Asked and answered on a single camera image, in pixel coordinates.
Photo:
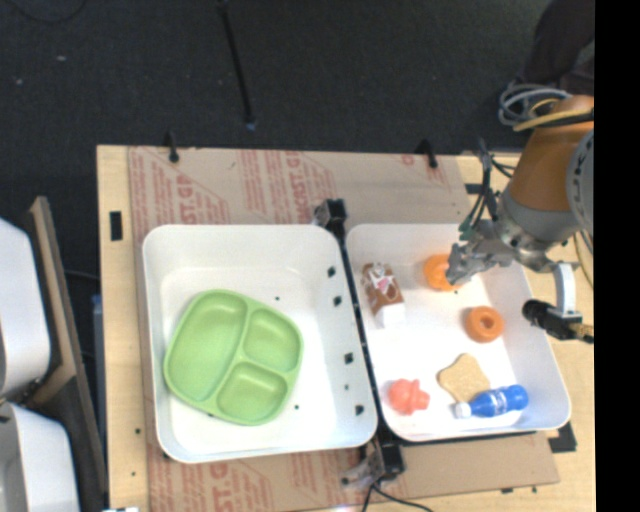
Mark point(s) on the white plastic tray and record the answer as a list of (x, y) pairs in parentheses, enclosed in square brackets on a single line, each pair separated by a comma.
[(305, 250), (430, 350)]

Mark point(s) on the black cylinder on white bracket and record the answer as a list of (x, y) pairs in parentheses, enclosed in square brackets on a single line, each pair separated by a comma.
[(552, 315)]

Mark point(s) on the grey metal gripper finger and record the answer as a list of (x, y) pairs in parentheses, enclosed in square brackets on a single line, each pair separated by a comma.
[(454, 270), (470, 276)]

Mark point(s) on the brown cardboard board red print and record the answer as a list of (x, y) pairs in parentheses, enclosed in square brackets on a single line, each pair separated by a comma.
[(280, 185)]

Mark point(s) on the green divided plate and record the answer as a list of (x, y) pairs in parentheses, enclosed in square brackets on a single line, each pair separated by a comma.
[(220, 345)]

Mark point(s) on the tan bread slice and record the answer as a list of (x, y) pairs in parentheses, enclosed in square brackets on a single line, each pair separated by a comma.
[(462, 377)]

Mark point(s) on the thin black rod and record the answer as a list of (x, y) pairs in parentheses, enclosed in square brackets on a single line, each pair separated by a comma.
[(361, 330)]

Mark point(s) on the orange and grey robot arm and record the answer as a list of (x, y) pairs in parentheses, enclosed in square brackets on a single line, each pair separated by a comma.
[(547, 165)]

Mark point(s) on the blue bottle with white cap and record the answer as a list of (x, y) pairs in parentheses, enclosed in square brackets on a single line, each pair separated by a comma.
[(497, 401)]

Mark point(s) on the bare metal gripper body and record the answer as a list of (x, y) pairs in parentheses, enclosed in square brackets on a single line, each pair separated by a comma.
[(492, 247)]

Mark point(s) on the brown and white carton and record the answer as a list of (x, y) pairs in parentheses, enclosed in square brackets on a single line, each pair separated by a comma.
[(382, 295)]

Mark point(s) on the pink toy food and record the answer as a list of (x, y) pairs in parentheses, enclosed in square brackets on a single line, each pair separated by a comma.
[(409, 396)]

